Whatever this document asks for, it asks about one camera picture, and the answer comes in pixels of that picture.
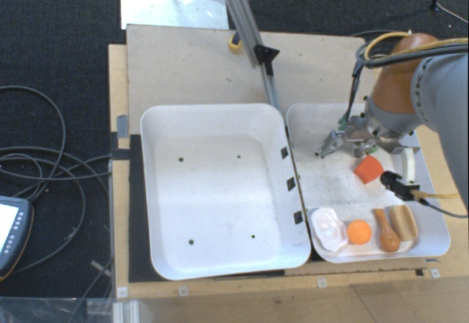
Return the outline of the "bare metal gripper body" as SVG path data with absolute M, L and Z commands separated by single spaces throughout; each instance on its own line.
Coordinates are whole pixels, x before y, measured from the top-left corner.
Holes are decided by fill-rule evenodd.
M 380 147 L 397 149 L 402 147 L 402 134 L 395 133 L 380 124 L 373 116 L 352 116 L 344 131 L 344 140 L 362 148 Z

